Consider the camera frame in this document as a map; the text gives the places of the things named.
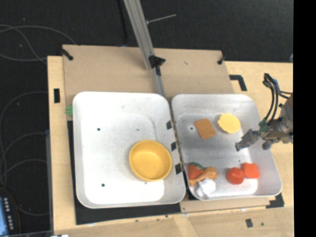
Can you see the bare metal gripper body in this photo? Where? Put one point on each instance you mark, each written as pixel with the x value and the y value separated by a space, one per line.
pixel 280 131

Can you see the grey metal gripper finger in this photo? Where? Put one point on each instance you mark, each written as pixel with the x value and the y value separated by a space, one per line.
pixel 247 139
pixel 267 145

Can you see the yellow round biscuit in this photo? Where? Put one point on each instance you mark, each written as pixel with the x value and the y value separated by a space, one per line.
pixel 229 123

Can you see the orange block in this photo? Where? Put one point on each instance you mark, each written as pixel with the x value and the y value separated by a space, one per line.
pixel 250 170

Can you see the white plastic tray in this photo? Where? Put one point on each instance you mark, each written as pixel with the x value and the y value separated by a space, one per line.
pixel 217 152
pixel 111 157

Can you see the red cylinder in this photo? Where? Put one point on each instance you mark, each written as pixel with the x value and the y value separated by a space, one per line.
pixel 235 176

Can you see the brown toast slice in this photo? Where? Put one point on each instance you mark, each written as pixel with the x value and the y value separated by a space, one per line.
pixel 205 129

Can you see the brown chicken drumstick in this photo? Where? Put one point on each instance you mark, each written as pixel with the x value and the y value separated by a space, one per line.
pixel 208 173

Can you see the red strawberry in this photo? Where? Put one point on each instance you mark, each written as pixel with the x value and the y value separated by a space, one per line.
pixel 194 171

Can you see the white crumpled lump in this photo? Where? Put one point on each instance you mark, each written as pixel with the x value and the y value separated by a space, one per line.
pixel 206 187

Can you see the thin black and white rod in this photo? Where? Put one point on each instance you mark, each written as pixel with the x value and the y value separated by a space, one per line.
pixel 178 144

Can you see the yellow bowl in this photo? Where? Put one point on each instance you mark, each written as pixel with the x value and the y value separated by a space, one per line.
pixel 150 160

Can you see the brown cardboard board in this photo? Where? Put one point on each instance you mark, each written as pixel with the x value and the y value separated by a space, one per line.
pixel 111 70

